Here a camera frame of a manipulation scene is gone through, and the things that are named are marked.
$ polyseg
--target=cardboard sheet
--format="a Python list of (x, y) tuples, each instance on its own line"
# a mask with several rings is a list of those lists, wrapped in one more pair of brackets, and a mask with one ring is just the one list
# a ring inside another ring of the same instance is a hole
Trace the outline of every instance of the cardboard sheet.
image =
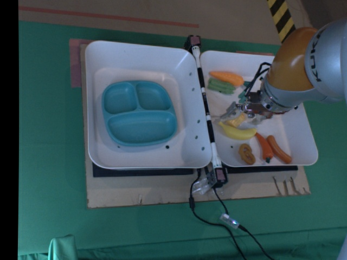
[[(80, 44), (83, 123), (85, 134), (85, 162), (87, 207), (122, 207), (188, 202), (191, 183), (196, 172), (188, 175), (160, 175), (141, 177), (93, 177), (93, 163), (88, 156), (87, 101), (85, 78), (85, 47)], [(229, 182), (219, 189), (223, 200), (299, 196), (310, 194), (303, 166), (295, 171), (268, 171), (229, 174)], [(196, 201), (216, 200), (213, 191), (195, 194)]]

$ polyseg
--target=orange carrot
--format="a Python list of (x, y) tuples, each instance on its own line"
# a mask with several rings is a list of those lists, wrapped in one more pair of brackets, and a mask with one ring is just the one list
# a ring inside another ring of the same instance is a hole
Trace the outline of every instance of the orange carrot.
[(273, 151), (270, 146), (270, 144), (267, 142), (267, 140), (260, 135), (258, 132), (255, 134), (256, 138), (259, 141), (259, 144), (262, 149), (262, 158), (267, 162), (270, 163), (270, 160), (273, 158)]
[(239, 87), (245, 82), (242, 76), (235, 73), (231, 73), (231, 72), (210, 71), (209, 74), (216, 79), (219, 79), (223, 82), (228, 82), (230, 84), (233, 84), (236, 87)]
[(275, 155), (285, 162), (286, 164), (290, 164), (292, 161), (292, 157), (290, 157), (287, 153), (285, 153), (277, 144), (276, 139), (273, 135), (269, 135), (266, 138), (267, 142), (270, 144), (272, 151), (275, 153)]

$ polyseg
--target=white plastic tray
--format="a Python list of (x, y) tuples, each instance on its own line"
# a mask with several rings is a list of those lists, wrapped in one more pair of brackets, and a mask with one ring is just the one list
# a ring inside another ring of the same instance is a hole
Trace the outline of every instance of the white plastic tray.
[[(217, 118), (226, 112), (226, 109), (233, 101), (238, 102), (238, 95), (244, 87), (236, 89), (232, 95), (225, 95), (209, 90), (208, 79), (210, 71), (234, 72), (243, 76), (245, 81), (251, 81), (263, 62), (272, 63), (273, 56), (248, 55), (240, 53), (227, 53), (219, 51), (206, 51), (201, 55), (201, 66), (204, 72), (206, 95), (213, 123), (214, 136), (219, 156), (225, 164), (234, 167), (246, 166), (238, 154), (238, 147), (241, 143), (248, 143), (256, 157), (254, 165), (284, 165), (277, 158), (266, 163), (261, 157), (261, 148), (257, 139), (251, 138), (247, 141), (234, 140), (225, 136), (223, 129), (217, 124)], [(260, 81), (252, 88), (257, 91)], [(312, 165), (318, 159), (316, 143), (311, 132), (310, 124), (307, 120), (303, 104), (297, 110), (291, 110), (283, 115), (273, 115), (271, 119), (262, 121), (261, 124), (254, 126), (252, 119), (247, 119), (240, 125), (240, 129), (256, 127), (258, 132), (267, 137), (274, 135), (279, 146), (292, 156), (291, 165)]]
[[(177, 116), (169, 141), (142, 147), (114, 142), (105, 128), (101, 96), (110, 84), (149, 80), (168, 92)], [(199, 168), (211, 160), (194, 57), (184, 49), (95, 41), (86, 48), (88, 152), (109, 169)]]

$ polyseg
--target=black and yellow striped tape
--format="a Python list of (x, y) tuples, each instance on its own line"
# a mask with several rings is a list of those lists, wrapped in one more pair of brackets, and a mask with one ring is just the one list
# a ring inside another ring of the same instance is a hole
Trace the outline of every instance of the black and yellow striped tape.
[(295, 30), (292, 16), (285, 0), (267, 0), (281, 43)]

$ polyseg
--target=green tablecloth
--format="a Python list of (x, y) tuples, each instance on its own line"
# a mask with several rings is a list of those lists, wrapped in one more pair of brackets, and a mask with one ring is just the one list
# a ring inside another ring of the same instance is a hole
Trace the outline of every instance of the green tablecloth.
[[(202, 51), (278, 50), (201, 37)], [(201, 223), (188, 203), (87, 209), (82, 96), (80, 88), (70, 86), (71, 38), (180, 48), (186, 39), (19, 22), (18, 258), (46, 259), (50, 241), (68, 234), (85, 259), (238, 255), (228, 233)], [(308, 102), (305, 108), (319, 151), (317, 163), (305, 169), (312, 194), (226, 205), (277, 259), (335, 259), (347, 234), (347, 107), (343, 101)], [(196, 212), (213, 222), (221, 211), (216, 201), (196, 205)], [(248, 236), (235, 235), (249, 259), (264, 259)]]

